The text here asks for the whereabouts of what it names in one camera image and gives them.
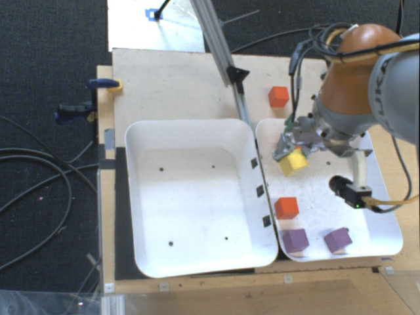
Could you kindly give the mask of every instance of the white bin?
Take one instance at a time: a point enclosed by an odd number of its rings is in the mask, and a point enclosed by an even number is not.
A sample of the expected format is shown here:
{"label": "white bin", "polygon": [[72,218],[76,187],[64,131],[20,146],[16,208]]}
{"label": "white bin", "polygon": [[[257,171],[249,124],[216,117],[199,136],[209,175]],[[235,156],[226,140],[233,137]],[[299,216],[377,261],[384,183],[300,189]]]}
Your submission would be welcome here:
{"label": "white bin", "polygon": [[276,259],[255,137],[244,122],[140,121],[127,129],[125,146],[135,261],[145,275],[252,268]]}

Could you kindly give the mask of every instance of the blue clamp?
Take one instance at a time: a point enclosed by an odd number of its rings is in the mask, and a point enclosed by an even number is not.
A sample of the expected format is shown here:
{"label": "blue clamp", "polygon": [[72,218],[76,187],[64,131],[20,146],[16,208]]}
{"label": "blue clamp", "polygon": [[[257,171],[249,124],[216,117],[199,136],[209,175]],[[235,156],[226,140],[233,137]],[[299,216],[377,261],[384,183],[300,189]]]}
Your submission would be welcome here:
{"label": "blue clamp", "polygon": [[90,79],[87,82],[86,88],[89,90],[97,90],[101,88],[113,88],[113,87],[119,87],[119,81],[114,81],[113,79],[108,78],[98,78],[98,79]]}
{"label": "blue clamp", "polygon": [[92,122],[96,119],[96,111],[97,107],[92,102],[83,102],[76,106],[58,105],[54,118],[59,125],[68,125],[81,119]]}

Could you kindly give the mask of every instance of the purple cube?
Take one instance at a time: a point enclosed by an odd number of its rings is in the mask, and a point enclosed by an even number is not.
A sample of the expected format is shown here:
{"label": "purple cube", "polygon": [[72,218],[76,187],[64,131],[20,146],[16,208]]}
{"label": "purple cube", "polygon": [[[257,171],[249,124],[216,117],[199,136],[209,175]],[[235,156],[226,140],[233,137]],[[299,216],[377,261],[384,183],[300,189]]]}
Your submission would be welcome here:
{"label": "purple cube", "polygon": [[324,237],[324,240],[331,253],[334,253],[353,242],[348,235],[348,230],[346,228],[339,228],[330,232]]}
{"label": "purple cube", "polygon": [[303,251],[309,246],[308,237],[303,228],[297,230],[289,230],[283,236],[284,247],[286,252]]}

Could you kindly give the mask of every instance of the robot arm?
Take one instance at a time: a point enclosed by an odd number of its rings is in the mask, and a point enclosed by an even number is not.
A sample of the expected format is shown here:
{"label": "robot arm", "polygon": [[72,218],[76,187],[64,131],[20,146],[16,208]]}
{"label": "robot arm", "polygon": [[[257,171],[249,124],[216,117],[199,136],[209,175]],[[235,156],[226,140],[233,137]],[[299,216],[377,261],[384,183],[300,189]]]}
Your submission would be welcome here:
{"label": "robot arm", "polygon": [[[361,151],[354,149],[350,142],[379,123],[394,137],[415,144],[418,159],[419,34],[400,39],[392,30],[375,24],[343,29],[341,33],[344,38],[337,52],[343,55],[330,64],[320,92],[314,98],[312,113],[298,117],[286,127],[273,158],[279,161],[300,146],[306,157],[318,150],[330,150],[340,158],[357,160]],[[417,48],[404,52],[396,49],[381,56],[372,50],[394,47],[396,43],[400,48],[405,43],[411,46],[417,43]],[[369,54],[348,62],[344,59],[346,53],[363,54],[364,51],[373,51],[373,57]],[[331,179],[330,187],[341,197],[350,194],[351,198],[344,198],[355,208],[366,207],[362,197],[371,195],[369,188],[356,188],[351,181],[337,177]]]}

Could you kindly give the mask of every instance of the yellow cube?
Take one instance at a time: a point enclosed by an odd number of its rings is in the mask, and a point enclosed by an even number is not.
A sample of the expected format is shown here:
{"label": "yellow cube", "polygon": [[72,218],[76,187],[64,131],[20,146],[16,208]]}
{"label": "yellow cube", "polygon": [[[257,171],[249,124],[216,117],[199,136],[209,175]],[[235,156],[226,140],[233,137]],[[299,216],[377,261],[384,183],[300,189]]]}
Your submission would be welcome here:
{"label": "yellow cube", "polygon": [[279,162],[285,176],[300,173],[308,165],[305,155],[300,148],[296,148],[288,156],[283,157]]}

